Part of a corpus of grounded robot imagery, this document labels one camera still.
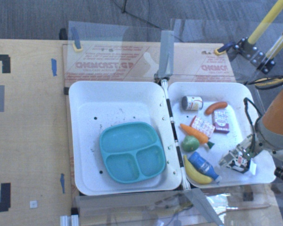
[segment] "toy banana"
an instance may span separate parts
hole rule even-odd
[[[194,166],[188,161],[187,155],[183,155],[184,168],[187,176],[199,184],[209,184],[212,178],[198,172]]]

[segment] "purple package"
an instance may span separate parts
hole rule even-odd
[[[215,110],[212,114],[213,125],[215,126],[215,132],[229,133],[230,125],[228,123],[228,115],[225,109]]]

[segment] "orange object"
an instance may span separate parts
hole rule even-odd
[[[199,140],[200,144],[208,143],[208,137],[206,134],[184,124],[180,124],[180,126],[188,135],[195,136]]]
[[[262,117],[263,125],[273,133],[283,135],[283,89]]]
[[[205,114],[206,115],[211,115],[214,110],[216,109],[224,109],[227,107],[227,102],[225,101],[220,101],[220,102],[216,102],[216,103],[213,103],[211,104],[205,111]]]

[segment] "blue bottle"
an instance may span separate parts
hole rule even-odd
[[[217,183],[220,182],[221,176],[215,173],[213,166],[202,158],[198,152],[194,152],[188,160],[200,173],[213,178]]]

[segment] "orange carrot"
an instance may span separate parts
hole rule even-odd
[[[181,128],[190,136],[195,136],[200,144],[208,143],[208,137],[206,134],[202,133],[201,131],[184,124],[180,124]]]

